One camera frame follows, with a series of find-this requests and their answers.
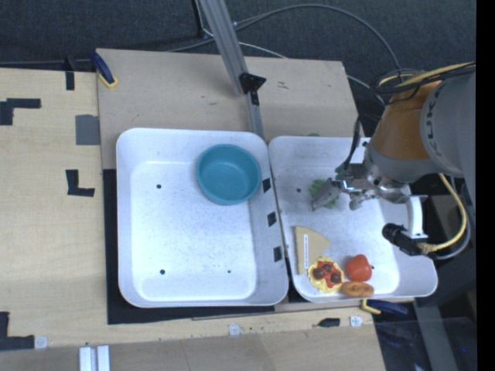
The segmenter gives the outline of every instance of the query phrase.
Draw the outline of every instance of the teal bowl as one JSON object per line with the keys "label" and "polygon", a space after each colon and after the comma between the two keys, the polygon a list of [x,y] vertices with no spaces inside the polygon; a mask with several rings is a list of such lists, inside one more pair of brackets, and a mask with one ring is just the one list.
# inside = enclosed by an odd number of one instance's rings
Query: teal bowl
{"label": "teal bowl", "polygon": [[236,145],[214,145],[196,162],[196,178],[205,196],[220,205],[250,199],[261,184],[258,161]]}

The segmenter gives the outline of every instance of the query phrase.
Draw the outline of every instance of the white tray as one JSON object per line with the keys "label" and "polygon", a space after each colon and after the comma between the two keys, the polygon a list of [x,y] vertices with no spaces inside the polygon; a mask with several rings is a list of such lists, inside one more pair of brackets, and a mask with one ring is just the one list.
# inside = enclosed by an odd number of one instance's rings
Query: white tray
{"label": "white tray", "polygon": [[[264,183],[220,206],[201,192],[196,159],[232,144]],[[118,283],[142,308],[273,305],[288,290],[268,148],[247,132],[135,128],[117,142]]]}
{"label": "white tray", "polygon": [[[405,205],[381,200],[363,202],[360,209],[349,209],[349,196],[341,194],[332,209],[312,211],[309,188],[316,179],[335,178],[335,168],[348,156],[351,138],[282,136],[269,146],[275,191],[296,290],[311,302],[349,301],[341,293],[325,294],[311,285],[306,273],[297,273],[295,226],[306,226],[330,241],[324,255],[342,268],[356,254],[365,254],[373,265],[374,298],[409,298],[430,295],[437,286],[432,260],[410,257],[381,235],[385,223],[407,226]],[[362,162],[360,145],[352,162]]]}

